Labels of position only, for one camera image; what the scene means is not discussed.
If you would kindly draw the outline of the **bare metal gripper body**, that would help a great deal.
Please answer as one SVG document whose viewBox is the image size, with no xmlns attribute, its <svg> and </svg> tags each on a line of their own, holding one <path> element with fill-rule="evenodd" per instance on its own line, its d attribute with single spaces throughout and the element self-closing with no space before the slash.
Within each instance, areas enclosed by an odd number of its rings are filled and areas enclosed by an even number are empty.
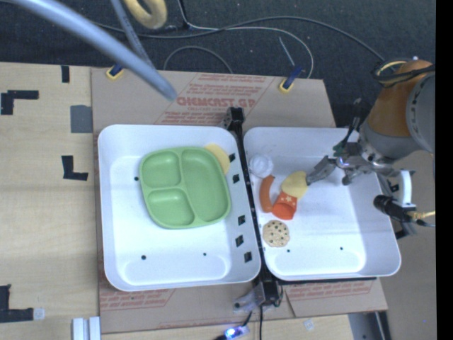
<svg viewBox="0 0 453 340">
<path fill-rule="evenodd" d="M 333 158 L 328 158 L 328 163 L 335 164 L 350 178 L 371 172 L 392 176 L 394 162 L 402 157 L 403 149 L 397 144 L 341 142 L 334 147 Z"/>
</svg>

